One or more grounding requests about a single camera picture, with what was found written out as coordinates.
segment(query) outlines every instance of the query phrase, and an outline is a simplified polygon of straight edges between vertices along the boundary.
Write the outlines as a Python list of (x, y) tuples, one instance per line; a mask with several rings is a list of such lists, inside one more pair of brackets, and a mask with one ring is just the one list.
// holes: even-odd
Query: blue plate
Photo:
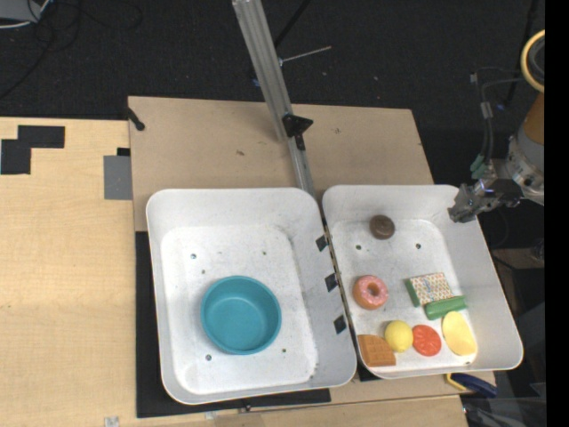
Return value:
[(209, 287), (200, 310), (207, 336), (232, 354), (253, 354), (267, 348), (281, 328), (275, 295), (261, 282), (241, 275)]

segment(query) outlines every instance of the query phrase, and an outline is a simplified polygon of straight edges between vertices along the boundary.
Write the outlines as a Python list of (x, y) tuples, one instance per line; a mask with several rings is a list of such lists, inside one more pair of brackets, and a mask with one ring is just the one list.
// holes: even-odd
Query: yellow oval toy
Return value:
[(396, 319), (385, 328), (385, 341), (394, 352), (403, 352), (413, 345), (413, 330), (411, 327)]
[(458, 311), (450, 311), (443, 318), (443, 337), (454, 354), (467, 356), (477, 352), (474, 335)]

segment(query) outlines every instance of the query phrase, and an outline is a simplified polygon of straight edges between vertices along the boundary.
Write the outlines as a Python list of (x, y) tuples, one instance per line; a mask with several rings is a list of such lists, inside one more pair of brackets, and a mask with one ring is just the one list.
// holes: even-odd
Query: brown waffle toy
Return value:
[(359, 349), (362, 359), (369, 367), (394, 366), (395, 354), (384, 338), (378, 335), (358, 335)]

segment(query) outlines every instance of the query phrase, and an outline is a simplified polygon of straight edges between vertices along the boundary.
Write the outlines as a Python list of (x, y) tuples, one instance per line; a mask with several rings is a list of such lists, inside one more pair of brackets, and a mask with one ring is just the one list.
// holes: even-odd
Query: white tray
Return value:
[[(447, 208), (457, 192), (446, 185), (335, 186), (325, 192), (325, 217), (355, 333), (383, 336), (389, 321), (401, 319), (410, 326), (428, 324), (443, 340), (435, 357), (412, 347), (396, 354), (395, 366), (368, 367), (374, 375), (501, 370), (521, 362), (522, 343), (478, 221), (449, 218)], [(393, 220), (393, 237), (373, 237), (369, 222), (377, 214)], [(444, 272), (453, 293), (466, 296), (468, 308), (461, 313), (477, 340), (475, 356), (453, 354), (443, 339), (441, 319), (429, 321), (423, 308), (413, 307), (404, 280), (434, 272)], [(389, 289), (389, 300), (375, 311), (362, 309), (351, 294), (355, 281), (366, 274), (382, 278)]]
[[(299, 189), (167, 189), (147, 204), (164, 387), (201, 404), (349, 381), (357, 357), (316, 201)], [(276, 340), (259, 353), (219, 350), (200, 321), (202, 296), (231, 275), (256, 278), (282, 310)]]

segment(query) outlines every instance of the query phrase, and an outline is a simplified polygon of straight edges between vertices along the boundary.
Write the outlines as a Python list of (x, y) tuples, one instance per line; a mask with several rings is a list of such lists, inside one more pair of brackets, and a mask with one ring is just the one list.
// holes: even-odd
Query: pink donut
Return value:
[(357, 279), (352, 289), (357, 304), (368, 310), (379, 309), (388, 301), (389, 290), (381, 278), (364, 275)]

